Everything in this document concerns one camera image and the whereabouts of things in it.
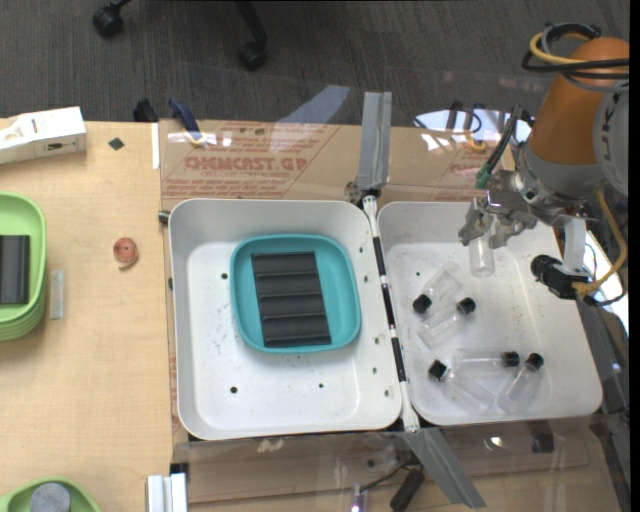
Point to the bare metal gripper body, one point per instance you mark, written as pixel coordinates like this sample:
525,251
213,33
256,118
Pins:
511,200

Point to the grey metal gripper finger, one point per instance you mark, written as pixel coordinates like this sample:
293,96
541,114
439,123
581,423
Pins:
474,222
505,232

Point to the clear plastic bottle without cap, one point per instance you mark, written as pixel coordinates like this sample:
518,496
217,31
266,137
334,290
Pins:
482,260

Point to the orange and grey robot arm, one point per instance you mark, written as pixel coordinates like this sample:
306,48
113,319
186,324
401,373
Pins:
565,120

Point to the clear plastic bottle black cap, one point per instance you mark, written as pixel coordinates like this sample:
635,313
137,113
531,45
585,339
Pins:
440,285
445,322
467,390
482,362
520,385

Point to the thin black and white rod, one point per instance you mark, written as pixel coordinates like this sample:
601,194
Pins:
382,270

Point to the white plastic tray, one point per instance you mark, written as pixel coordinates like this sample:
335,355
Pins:
280,390
550,350

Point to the brown cardboard board red print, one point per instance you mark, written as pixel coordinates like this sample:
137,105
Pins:
300,165

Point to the black ribbed insert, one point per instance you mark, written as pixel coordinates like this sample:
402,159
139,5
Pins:
291,300
14,270

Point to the teal plate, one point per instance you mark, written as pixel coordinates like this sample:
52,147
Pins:
242,300

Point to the black office chair base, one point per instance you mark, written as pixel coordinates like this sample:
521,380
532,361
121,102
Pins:
252,52

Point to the small grey strip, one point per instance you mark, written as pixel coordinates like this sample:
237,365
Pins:
56,295

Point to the white cardboard box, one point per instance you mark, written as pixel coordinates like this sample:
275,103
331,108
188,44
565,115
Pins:
45,131

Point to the green plate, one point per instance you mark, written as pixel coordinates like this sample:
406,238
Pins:
20,215
82,495

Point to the grey round cylinder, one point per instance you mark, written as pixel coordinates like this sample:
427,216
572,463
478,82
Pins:
50,498

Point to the black cylinder on white bracket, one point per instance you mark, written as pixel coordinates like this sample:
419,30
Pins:
555,275

